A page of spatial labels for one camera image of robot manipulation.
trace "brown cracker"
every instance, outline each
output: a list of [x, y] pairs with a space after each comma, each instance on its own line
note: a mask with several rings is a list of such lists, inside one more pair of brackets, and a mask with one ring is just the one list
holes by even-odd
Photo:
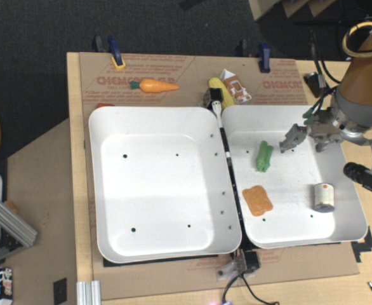
[[245, 189], [242, 195], [254, 216], [261, 216], [274, 208], [262, 186], [253, 186], [251, 189]]

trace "black fabric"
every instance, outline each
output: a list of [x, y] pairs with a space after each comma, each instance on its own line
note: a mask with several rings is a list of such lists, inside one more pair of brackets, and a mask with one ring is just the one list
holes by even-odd
[[[271, 57], [310, 59], [310, 27], [295, 21], [372, 15], [372, 0], [336, 1], [316, 18], [307, 6], [287, 18], [279, 3], [256, 22], [248, 0], [203, 0], [187, 10], [182, 1], [0, 0], [0, 157], [68, 117], [66, 53], [90, 51], [96, 33], [105, 46], [113, 35], [123, 53], [233, 56], [246, 39], [253, 56], [266, 42]], [[342, 60], [337, 38], [347, 27], [312, 28], [325, 59]]]

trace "white can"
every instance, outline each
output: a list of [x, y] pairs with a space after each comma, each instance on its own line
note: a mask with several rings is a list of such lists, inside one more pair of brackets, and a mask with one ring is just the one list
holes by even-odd
[[328, 183], [314, 186], [314, 210], [317, 212], [334, 211], [334, 187]]

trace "table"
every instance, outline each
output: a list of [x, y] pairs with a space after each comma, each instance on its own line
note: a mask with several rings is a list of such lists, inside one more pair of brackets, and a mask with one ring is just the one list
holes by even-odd
[[[297, 61], [301, 74], [314, 70], [310, 61]], [[332, 75], [342, 78], [348, 63], [327, 62]], [[84, 130], [81, 101], [81, 68], [78, 53], [67, 54], [70, 139], [72, 152], [72, 184], [74, 199], [74, 222], [76, 240], [77, 280], [90, 282], [93, 280], [91, 261], [90, 221], [88, 215], [88, 199], [86, 184], [86, 162], [83, 148]], [[314, 97], [309, 90], [306, 96], [310, 104]], [[347, 160], [370, 166], [371, 153], [368, 149], [343, 143]], [[357, 186], [357, 192], [366, 213], [372, 232], [372, 193]], [[372, 291], [367, 282], [372, 281], [372, 252], [362, 254], [359, 264], [360, 274], [338, 278], [326, 278], [309, 281], [294, 281], [255, 286], [255, 292], [265, 300], [278, 300], [281, 304], [372, 304]], [[103, 304], [220, 304], [222, 290], [205, 290], [180, 294], [137, 297], [105, 301]], [[244, 287], [232, 288], [227, 294], [233, 303], [254, 304]]]

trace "yellow corn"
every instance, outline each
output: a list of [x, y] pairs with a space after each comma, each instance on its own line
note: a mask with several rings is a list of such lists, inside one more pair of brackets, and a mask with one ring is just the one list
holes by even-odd
[[209, 87], [210, 88], [220, 88], [223, 93], [223, 102], [222, 102], [222, 109], [225, 109], [228, 106], [234, 105], [234, 99], [231, 97], [229, 91], [227, 90], [227, 87], [224, 86], [223, 82], [220, 80], [220, 78], [211, 78], [209, 80]]

